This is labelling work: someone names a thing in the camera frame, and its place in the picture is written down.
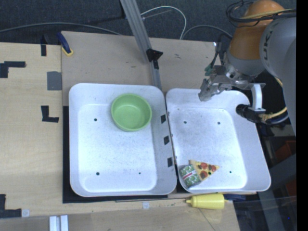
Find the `black clamp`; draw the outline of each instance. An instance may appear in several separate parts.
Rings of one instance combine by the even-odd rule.
[[[235,112],[241,117],[246,118],[248,121],[260,123],[262,119],[259,115],[265,113],[265,110],[256,111],[250,108],[251,107],[249,105],[239,104],[236,107]]]
[[[159,69],[158,67],[158,59],[162,56],[163,52],[160,52],[160,51],[156,51],[156,50],[153,50],[153,49],[148,49],[146,51],[146,54],[148,56],[148,59],[149,61],[153,61],[154,63],[154,68],[155,69]]]
[[[47,56],[46,45],[49,44],[49,38],[47,34],[43,34],[40,38],[40,55]]]

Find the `metal pole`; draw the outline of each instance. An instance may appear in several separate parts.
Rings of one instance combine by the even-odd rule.
[[[128,19],[132,33],[135,36],[138,47],[142,53],[142,57],[146,62],[148,62],[149,59],[147,57],[146,51],[148,49],[152,49],[152,47],[143,20],[141,18],[136,0],[120,0],[120,1],[123,10],[126,14],[126,17]],[[150,68],[151,68],[153,85],[161,89],[162,86],[160,81],[159,70],[155,68],[153,61],[150,61],[150,64],[151,64]]]

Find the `wooden table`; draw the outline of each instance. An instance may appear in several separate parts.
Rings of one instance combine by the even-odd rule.
[[[72,230],[101,230],[102,223],[106,230],[239,230],[232,203],[226,203],[223,210],[192,208],[185,203],[190,194],[174,192],[167,199],[150,200],[147,210],[142,201],[62,203],[62,112],[68,105],[69,88],[79,82],[151,84],[148,63],[142,61],[133,37],[63,34],[74,50],[71,57],[57,45],[47,45],[47,55],[42,56],[40,45],[0,43],[0,63],[26,62],[25,68],[9,68],[8,78],[0,78],[0,193],[6,194],[5,208],[27,209],[33,217],[70,215]],[[214,56],[213,43],[157,38],[151,43],[164,52],[159,60],[164,92],[200,87],[204,68]],[[100,58],[92,57],[93,50]],[[47,89],[47,73],[53,71],[62,73],[63,90]],[[104,75],[98,77],[97,71]],[[50,117],[59,117],[58,122],[42,121],[43,105],[49,106]],[[0,226],[26,221],[31,219],[0,220]]]

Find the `white tray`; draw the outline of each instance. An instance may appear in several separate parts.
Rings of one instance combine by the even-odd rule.
[[[190,159],[219,165],[212,176],[186,188],[191,193],[256,192],[270,186],[270,174],[257,128],[235,112],[249,104],[239,91],[224,91],[207,102],[200,90],[172,89],[166,103],[178,169]]]
[[[151,123],[124,132],[111,117],[124,93],[144,97]],[[80,196],[160,195],[177,183],[165,98],[153,86],[77,84],[69,92],[70,183]]]

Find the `pizza slice toy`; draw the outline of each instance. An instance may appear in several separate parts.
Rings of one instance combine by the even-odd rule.
[[[190,188],[191,186],[206,180],[218,169],[218,165],[189,160],[189,165],[180,170],[180,175],[184,180],[185,185]]]
[[[201,181],[206,180],[219,169],[218,165],[195,160],[189,160],[189,164],[193,166]]]

